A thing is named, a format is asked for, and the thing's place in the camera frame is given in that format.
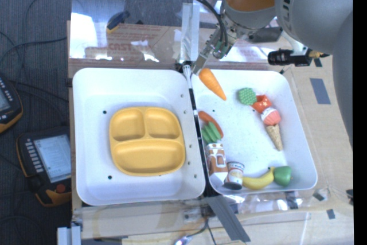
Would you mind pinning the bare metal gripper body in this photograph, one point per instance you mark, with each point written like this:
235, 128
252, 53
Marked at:
229, 30

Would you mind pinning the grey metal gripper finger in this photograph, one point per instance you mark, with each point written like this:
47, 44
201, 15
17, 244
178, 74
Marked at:
199, 63

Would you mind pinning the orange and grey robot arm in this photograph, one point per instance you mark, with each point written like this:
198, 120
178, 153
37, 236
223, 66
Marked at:
312, 3

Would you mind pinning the plain orange carrot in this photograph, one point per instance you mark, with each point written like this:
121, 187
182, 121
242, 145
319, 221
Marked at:
212, 83

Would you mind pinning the green honeycomb patterned toy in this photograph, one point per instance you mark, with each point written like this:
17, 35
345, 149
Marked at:
247, 96

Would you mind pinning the orange carrot with green leaves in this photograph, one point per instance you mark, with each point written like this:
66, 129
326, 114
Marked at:
211, 130

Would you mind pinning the orange toy with white star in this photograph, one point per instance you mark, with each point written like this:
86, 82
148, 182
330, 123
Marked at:
262, 104

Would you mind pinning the white plastic tray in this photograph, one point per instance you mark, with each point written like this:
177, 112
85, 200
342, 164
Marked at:
246, 137
94, 137

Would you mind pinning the pink ice cream cone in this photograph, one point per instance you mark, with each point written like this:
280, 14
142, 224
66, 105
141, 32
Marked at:
273, 126

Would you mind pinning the white and brown carton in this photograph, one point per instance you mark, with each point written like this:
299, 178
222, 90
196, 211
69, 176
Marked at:
216, 162

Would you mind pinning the yellow divided plate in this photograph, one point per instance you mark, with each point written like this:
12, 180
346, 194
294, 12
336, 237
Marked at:
147, 152

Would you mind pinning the small white and yellow can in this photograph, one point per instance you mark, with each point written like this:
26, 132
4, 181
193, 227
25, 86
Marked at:
235, 176

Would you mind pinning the yellow banana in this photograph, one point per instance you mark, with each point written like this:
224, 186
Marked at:
258, 181

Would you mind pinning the green pepper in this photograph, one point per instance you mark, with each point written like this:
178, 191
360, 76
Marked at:
283, 175

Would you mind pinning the black cylinder on white bracket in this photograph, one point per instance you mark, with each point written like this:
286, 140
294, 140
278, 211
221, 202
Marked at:
282, 57

